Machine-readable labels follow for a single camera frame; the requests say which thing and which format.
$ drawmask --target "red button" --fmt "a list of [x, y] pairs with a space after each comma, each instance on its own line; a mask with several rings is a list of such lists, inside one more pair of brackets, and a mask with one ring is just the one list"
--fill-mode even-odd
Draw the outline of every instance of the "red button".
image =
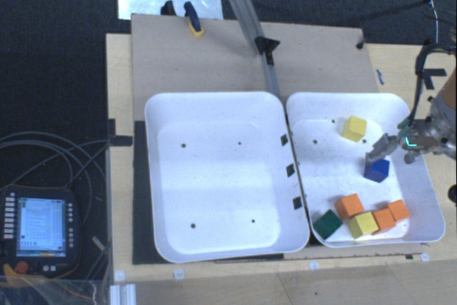
[[26, 261], [19, 261], [14, 267], [14, 271], [18, 274], [25, 274], [29, 270], [29, 264]]

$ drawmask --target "display screen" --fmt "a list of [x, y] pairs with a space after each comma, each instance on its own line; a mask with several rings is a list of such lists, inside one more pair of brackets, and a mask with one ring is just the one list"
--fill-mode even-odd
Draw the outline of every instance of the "display screen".
[[17, 256], [65, 256], [65, 200], [19, 198]]

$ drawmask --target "green cube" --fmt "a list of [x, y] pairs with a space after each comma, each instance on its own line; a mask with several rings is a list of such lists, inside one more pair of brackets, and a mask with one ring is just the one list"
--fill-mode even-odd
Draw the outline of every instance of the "green cube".
[[332, 210], [328, 210], [318, 221], [313, 223], [313, 228], [322, 239], [326, 240], [341, 225], [343, 225], [342, 220]]

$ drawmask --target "orange cube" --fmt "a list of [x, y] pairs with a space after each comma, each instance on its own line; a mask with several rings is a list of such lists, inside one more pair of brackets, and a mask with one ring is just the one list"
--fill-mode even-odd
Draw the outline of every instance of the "orange cube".
[[383, 207], [383, 209], [391, 210], [393, 219], [395, 221], [400, 221], [400, 220], [406, 219], [411, 216], [408, 208], [406, 207], [406, 205], [402, 199], [399, 199], [398, 201], [387, 204], [385, 207]]
[[381, 209], [379, 211], [373, 212], [374, 219], [376, 220], [376, 223], [379, 226], [379, 230], [373, 232], [374, 234], [377, 234], [378, 232], [382, 230], [387, 230], [390, 228], [393, 228], [396, 225], [395, 220], [393, 219], [391, 210], [389, 209]]
[[365, 211], [358, 194], [350, 194], [349, 196], [340, 198], [335, 203], [335, 209], [342, 221]]

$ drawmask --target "teal light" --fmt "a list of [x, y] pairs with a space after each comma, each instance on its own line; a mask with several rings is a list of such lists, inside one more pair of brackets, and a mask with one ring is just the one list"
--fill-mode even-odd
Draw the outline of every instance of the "teal light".
[[411, 148], [417, 147], [417, 144], [410, 144], [410, 143], [409, 143], [409, 140], [408, 140], [408, 137], [407, 137], [407, 136], [405, 137], [405, 141], [406, 141], [406, 145], [408, 145], [409, 147], [411, 147]]

